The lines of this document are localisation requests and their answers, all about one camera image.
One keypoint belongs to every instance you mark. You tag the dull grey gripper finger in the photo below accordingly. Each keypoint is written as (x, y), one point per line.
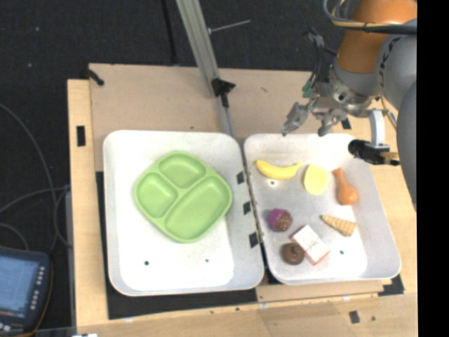
(294, 118)
(328, 123)

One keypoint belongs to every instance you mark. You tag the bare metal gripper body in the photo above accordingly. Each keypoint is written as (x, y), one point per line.
(337, 98)

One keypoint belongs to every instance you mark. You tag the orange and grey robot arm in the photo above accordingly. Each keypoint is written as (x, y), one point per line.
(382, 40)

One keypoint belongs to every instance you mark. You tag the yellow banana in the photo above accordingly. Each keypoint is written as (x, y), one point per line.
(277, 170)

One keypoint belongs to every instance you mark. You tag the yellow potato chip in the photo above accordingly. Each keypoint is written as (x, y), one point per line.
(315, 180)

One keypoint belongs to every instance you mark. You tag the orange chicken drumstick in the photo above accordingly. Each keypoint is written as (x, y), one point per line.
(345, 190)

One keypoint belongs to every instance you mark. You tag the thin black and white rod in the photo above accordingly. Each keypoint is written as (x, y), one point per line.
(253, 202)

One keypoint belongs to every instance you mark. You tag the purple and brown cupcake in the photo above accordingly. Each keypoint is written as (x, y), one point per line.
(280, 219)

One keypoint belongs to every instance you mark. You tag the beige waffle cone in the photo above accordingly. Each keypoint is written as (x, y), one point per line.
(342, 225)

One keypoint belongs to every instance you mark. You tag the white and red carton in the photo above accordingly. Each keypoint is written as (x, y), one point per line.
(310, 244)

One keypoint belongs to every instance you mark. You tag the brown chocolate doughnut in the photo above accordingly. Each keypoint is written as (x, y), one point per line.
(292, 253)

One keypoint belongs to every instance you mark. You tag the white plastic tray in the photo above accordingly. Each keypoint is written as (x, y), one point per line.
(140, 258)
(372, 251)

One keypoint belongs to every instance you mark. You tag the green divided plate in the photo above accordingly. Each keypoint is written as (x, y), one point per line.
(182, 197)

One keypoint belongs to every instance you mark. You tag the brown cardboard board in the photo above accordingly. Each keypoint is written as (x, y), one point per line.
(158, 97)

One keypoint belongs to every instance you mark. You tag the black cylinder on white bracket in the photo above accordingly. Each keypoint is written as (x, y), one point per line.
(372, 146)

